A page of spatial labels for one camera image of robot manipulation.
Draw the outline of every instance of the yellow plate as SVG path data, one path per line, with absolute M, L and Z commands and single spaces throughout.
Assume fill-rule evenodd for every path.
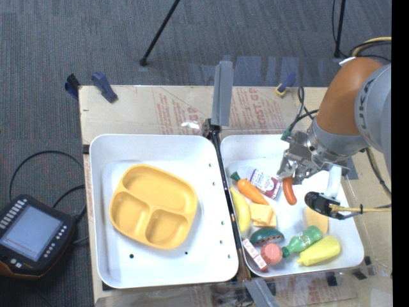
M 162 169 L 136 164 L 121 177 L 109 206 L 115 229 L 160 249 L 179 246 L 188 235 L 197 194 L 183 179 Z

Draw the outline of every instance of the gray carpet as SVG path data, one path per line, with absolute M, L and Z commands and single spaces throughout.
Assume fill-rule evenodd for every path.
M 74 73 L 83 85 L 103 72 L 111 84 L 213 85 L 220 60 L 233 62 L 235 86 L 328 86 L 341 0 L 181 0 L 148 57 L 144 56 L 174 0 L 0 0 L 0 206 L 13 172 L 44 150 L 82 157 L 78 102 L 65 91 Z M 340 50 L 391 36 L 392 0 L 346 0 Z M 391 59 L 390 46 L 367 54 Z M 58 153 L 27 161 L 12 196 L 27 193 L 53 204 L 84 181 L 75 162 Z M 77 214 L 79 189 L 58 208 Z M 86 216 L 79 237 L 87 235 Z M 0 277 L 0 306 L 93 306 L 88 242 L 72 247 L 44 278 Z

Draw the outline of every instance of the toy bottle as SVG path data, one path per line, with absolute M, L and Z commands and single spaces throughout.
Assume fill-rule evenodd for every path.
M 316 244 L 313 244 L 311 247 L 301 252 L 297 263 L 303 263 L 305 266 L 314 265 L 335 257 L 340 252 L 341 246 L 339 245 L 338 240 L 331 235 L 327 235 Z
M 282 257 L 287 258 L 292 253 L 300 253 L 321 238 L 322 233 L 317 226 L 308 226 L 303 232 L 294 235 L 287 246 L 281 248 Z

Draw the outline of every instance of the toy eggplant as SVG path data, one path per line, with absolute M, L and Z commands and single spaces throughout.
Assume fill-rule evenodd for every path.
M 250 242 L 255 246 L 261 246 L 268 241 L 280 242 L 283 239 L 284 234 L 276 228 L 260 228 L 251 235 Z

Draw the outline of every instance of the tripod leg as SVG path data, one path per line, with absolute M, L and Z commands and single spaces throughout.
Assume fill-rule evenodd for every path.
M 156 41 L 159 39 L 160 35 L 162 34 L 163 30 L 165 29 L 165 26 L 167 24 L 167 22 L 169 21 L 169 19 L 171 18 L 174 10 L 176 9 L 176 7 L 178 6 L 180 0 L 175 0 L 171 9 L 169 10 L 169 12 L 166 15 L 166 18 L 164 19 L 162 25 L 160 26 L 158 32 L 156 33 L 155 37 L 153 38 L 150 46 L 148 47 L 148 50 L 145 52 L 145 55 L 142 57 L 141 60 L 139 60 L 139 64 L 141 66 L 146 66 L 148 63 L 146 62 L 146 59 L 148 59 L 149 54 L 151 53 L 153 47 L 156 44 Z
M 341 1 L 341 12 L 339 14 L 338 34 L 337 34 L 336 47 L 335 47 L 335 52 L 334 52 L 335 58 L 341 57 L 341 51 L 339 50 L 339 44 L 341 43 L 341 33 L 343 31 L 345 2 L 346 0 Z

